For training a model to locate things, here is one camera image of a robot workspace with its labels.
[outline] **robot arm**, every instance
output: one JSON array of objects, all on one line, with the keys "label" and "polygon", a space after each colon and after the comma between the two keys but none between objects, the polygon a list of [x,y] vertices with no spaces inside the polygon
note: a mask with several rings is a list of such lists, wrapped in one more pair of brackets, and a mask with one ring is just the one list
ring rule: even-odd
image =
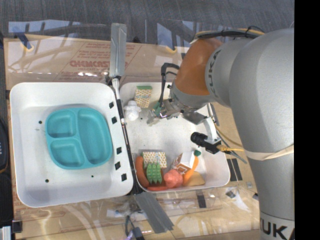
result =
[{"label": "robot arm", "polygon": [[179,112],[199,124],[204,117],[197,110],[208,103],[231,108],[257,186],[260,238],[293,240],[294,29],[251,34],[226,43],[202,35],[185,55],[161,113]]}]

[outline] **white rubber band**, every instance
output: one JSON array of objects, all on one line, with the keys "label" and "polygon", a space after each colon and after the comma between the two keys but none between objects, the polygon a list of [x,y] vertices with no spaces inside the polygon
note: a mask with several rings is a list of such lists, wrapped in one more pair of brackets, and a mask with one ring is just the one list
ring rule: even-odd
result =
[{"label": "white rubber band", "polygon": [[274,159],[274,158],[279,158],[285,155],[289,155],[295,152],[295,147],[294,144],[291,146],[288,146],[276,153],[260,153],[260,152],[251,152],[245,150],[245,154],[248,158],[254,159],[254,160],[267,160],[267,159]]}]

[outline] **white tray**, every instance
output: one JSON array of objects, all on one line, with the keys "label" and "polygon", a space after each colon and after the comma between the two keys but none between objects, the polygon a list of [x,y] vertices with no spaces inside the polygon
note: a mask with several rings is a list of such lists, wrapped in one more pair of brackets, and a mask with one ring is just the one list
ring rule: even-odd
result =
[{"label": "white tray", "polygon": [[[57,109],[70,107],[96,109],[106,118],[113,154],[105,164],[69,170],[51,160],[45,135],[46,118]],[[46,207],[119,197],[130,192],[133,176],[116,98],[110,87],[83,82],[19,83],[10,92],[10,108],[16,188],[25,205]],[[117,148],[121,148],[121,153],[117,154]]]},{"label": "white tray", "polygon": [[[128,101],[133,100],[137,86],[151,86],[151,100],[149,108],[159,100],[161,94],[161,83],[159,82],[129,82],[120,88],[120,96],[123,106],[128,104]],[[169,89],[164,89],[164,99],[169,96]],[[135,161],[136,157],[142,151],[161,150],[165,152],[168,167],[173,160],[182,152],[198,149],[201,151],[199,156],[199,164],[196,171],[199,172],[205,179],[205,185],[200,186],[182,186],[179,188],[171,188],[166,192],[185,191],[216,188],[226,185],[230,180],[230,170],[226,156],[223,152],[212,154],[207,152],[203,147],[198,147],[191,142],[190,137],[193,132],[199,132],[207,135],[205,125],[195,125],[181,116],[167,120],[161,119],[158,123],[152,126],[147,125],[148,108],[142,108],[139,118],[135,121],[126,121],[127,133],[130,143],[131,153]],[[198,111],[207,116],[207,108],[204,107]]]}]

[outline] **teal plate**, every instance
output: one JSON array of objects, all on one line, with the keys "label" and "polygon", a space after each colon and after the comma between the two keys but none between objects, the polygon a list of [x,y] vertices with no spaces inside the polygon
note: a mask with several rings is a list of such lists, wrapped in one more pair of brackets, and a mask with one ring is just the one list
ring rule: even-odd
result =
[{"label": "teal plate", "polygon": [[63,169],[97,167],[113,153],[106,119],[92,108],[52,112],[45,121],[45,136],[51,159]]}]

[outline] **gray floor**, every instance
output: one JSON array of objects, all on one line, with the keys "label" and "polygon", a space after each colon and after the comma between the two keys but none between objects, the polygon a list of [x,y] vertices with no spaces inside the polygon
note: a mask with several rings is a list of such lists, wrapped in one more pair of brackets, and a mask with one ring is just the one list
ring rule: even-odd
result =
[{"label": "gray floor", "polygon": [[[157,44],[158,24],[187,41],[198,30],[257,26],[270,32],[293,28],[295,0],[0,0],[0,31],[4,37],[13,37],[10,22],[43,20],[106,26],[123,23],[128,27],[128,42]],[[193,23],[197,29],[189,29],[186,23]],[[38,33],[57,35],[54,31]],[[84,31],[81,37],[109,38],[99,31]],[[0,118],[7,123],[5,83],[4,54],[0,50]]]}]

